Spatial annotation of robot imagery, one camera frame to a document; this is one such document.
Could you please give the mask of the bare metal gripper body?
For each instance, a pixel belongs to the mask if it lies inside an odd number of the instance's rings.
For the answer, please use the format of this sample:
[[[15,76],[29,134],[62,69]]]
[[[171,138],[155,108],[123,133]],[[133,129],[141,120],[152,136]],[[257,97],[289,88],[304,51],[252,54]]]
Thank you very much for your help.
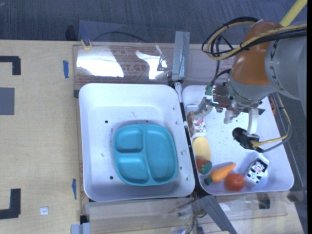
[[[225,108],[238,115],[257,108],[264,97],[265,85],[225,83],[225,85],[217,85],[212,90],[211,104],[216,108]]]

